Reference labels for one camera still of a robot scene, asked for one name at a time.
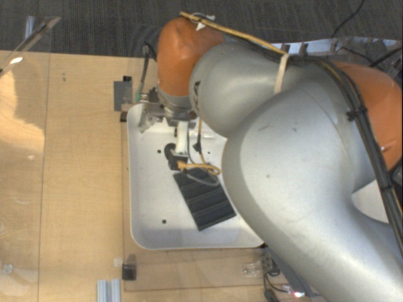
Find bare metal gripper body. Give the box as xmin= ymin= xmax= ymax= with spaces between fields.
xmin=140 ymin=86 xmax=173 ymax=126

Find white plastic tray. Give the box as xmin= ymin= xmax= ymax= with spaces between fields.
xmin=126 ymin=103 xmax=266 ymax=251
xmin=350 ymin=179 xmax=391 ymax=225

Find black ribbed rectangular block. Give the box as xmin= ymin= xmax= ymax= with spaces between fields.
xmin=173 ymin=168 xmax=237 ymax=232

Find black cylinder on white bracket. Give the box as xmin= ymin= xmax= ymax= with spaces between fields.
xmin=163 ymin=121 xmax=191 ymax=171

